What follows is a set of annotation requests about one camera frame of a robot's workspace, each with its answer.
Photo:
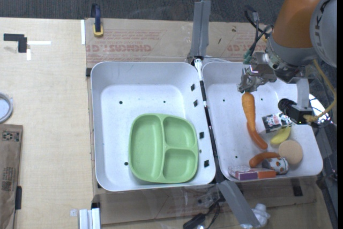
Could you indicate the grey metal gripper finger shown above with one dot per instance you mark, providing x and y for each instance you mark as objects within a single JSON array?
[
  {"x": 243, "y": 83},
  {"x": 254, "y": 84}
]

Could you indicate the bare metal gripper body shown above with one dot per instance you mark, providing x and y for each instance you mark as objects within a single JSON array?
[{"x": 264, "y": 68}]

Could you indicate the orange carrot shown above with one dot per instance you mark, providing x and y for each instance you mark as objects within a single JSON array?
[{"x": 249, "y": 107}]

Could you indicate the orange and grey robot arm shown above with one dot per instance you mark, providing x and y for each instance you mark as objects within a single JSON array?
[{"x": 294, "y": 21}]

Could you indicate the black and white carton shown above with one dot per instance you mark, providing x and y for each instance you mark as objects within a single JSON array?
[{"x": 274, "y": 122}]

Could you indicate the white plastic tray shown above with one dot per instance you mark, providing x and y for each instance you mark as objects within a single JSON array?
[
  {"x": 230, "y": 128},
  {"x": 115, "y": 126}
]

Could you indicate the yellow banana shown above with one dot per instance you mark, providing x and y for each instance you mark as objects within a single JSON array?
[{"x": 281, "y": 137}]

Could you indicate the tan round biscuit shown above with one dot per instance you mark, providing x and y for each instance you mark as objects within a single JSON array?
[{"x": 291, "y": 152}]

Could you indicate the white can with orange print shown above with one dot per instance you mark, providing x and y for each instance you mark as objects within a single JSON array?
[{"x": 278, "y": 165}]

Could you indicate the purple and orange box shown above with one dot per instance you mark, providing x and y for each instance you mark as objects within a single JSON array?
[{"x": 252, "y": 174}]

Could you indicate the brown cardboard board red print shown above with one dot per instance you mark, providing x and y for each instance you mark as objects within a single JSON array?
[{"x": 139, "y": 45}]

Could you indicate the green divided plate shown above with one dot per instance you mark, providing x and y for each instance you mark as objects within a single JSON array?
[{"x": 150, "y": 147}]

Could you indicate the white crumpled tissue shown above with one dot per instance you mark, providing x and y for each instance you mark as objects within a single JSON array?
[{"x": 260, "y": 214}]

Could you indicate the clear tape roll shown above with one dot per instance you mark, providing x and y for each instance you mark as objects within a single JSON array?
[{"x": 10, "y": 110}]

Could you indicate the brown paper packet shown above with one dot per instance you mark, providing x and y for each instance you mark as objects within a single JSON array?
[{"x": 9, "y": 169}]

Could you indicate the black cylinder on white bracket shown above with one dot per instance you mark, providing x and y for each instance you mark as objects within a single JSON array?
[{"x": 300, "y": 113}]

